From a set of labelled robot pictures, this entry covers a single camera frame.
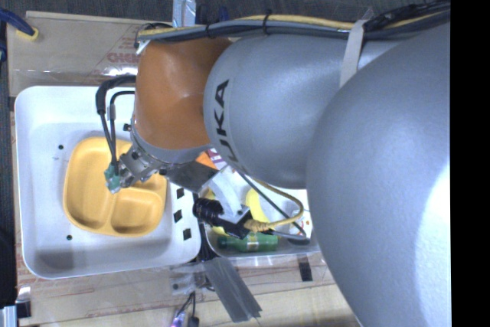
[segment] divided yellow plate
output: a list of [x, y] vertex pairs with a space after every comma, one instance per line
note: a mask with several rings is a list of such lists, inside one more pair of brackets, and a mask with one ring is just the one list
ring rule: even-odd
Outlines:
[[[117, 152], [126, 152], [130, 142], [117, 140]], [[165, 207], [167, 181], [153, 175], [145, 183], [111, 194], [104, 171], [110, 151], [103, 137], [81, 141], [73, 150], [64, 182], [63, 209], [68, 219], [86, 231], [113, 236], [138, 237], [160, 223]]]

